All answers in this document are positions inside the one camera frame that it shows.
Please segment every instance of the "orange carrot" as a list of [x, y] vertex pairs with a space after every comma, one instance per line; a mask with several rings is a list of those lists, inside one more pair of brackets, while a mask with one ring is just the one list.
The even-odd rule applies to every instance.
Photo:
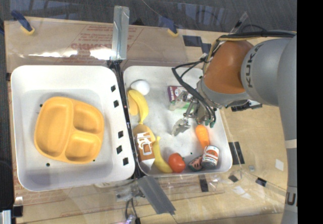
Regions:
[[204, 149], [206, 146], [210, 145], [210, 140], [208, 137], [208, 130], [206, 128], [206, 126], [204, 125], [198, 125], [195, 128], [195, 133], [196, 136], [202, 146], [202, 148]]

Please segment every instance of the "orange plate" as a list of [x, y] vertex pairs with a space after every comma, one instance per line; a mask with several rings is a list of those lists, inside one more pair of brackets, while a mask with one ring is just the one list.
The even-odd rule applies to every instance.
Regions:
[[41, 107], [34, 142], [46, 157], [88, 163], [99, 154], [103, 133], [104, 118], [97, 108], [67, 97], [52, 97]]

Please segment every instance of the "soda can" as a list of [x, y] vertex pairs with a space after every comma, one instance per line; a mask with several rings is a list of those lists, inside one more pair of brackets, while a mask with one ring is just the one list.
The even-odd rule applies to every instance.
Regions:
[[218, 165], [219, 152], [219, 148], [213, 145], [206, 146], [202, 158], [202, 166], [206, 169], [215, 169]]

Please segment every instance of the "white tray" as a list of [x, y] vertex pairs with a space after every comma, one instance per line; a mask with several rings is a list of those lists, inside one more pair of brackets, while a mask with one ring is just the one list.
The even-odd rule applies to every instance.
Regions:
[[[179, 68], [177, 72], [183, 73], [187, 68]], [[193, 68], [186, 75], [184, 81], [196, 88], [196, 83], [202, 75], [201, 69]], [[131, 66], [124, 72], [124, 82], [126, 90], [129, 90], [131, 83], [136, 80], [146, 80], [150, 84], [150, 92], [145, 95], [149, 106], [149, 114], [144, 121], [144, 124], [150, 127], [155, 136], [160, 136], [160, 150], [163, 158], [167, 161], [168, 157], [178, 152], [184, 157], [184, 161], [188, 164], [195, 157], [203, 154], [203, 148], [200, 146], [195, 135], [195, 127], [197, 123], [190, 119], [191, 128], [177, 136], [172, 136], [172, 128], [177, 120], [183, 118], [185, 109], [169, 110], [169, 98], [167, 93], [168, 86], [180, 86], [170, 67], [155, 67], [155, 66]], [[219, 161], [217, 168], [214, 170], [202, 170], [193, 172], [188, 167], [181, 173], [171, 173], [170, 175], [191, 175], [191, 174], [206, 174], [220, 173], [228, 171], [232, 166], [232, 155], [229, 148], [227, 136], [223, 126], [222, 118], [219, 110], [216, 111], [216, 123], [213, 128], [209, 126], [210, 144], [219, 148]], [[131, 127], [134, 128], [138, 124], [138, 116], [130, 116]], [[169, 174], [164, 174], [159, 171], [153, 160], [143, 161], [139, 163], [141, 170], [148, 176], [165, 177]]]
[[[120, 181], [132, 176], [135, 162], [117, 79], [110, 69], [102, 66], [21, 66], [12, 72], [11, 84], [17, 171], [23, 187], [44, 191]], [[103, 114], [103, 143], [95, 161], [66, 163], [37, 151], [34, 131], [40, 104], [53, 96], [81, 100]]]

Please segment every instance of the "red tomato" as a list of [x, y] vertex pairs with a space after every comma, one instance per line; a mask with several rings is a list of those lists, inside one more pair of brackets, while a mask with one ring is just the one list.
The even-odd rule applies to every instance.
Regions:
[[171, 169], [176, 173], [182, 172], [186, 167], [185, 162], [179, 153], [171, 154], [168, 158], [168, 164], [170, 165]]

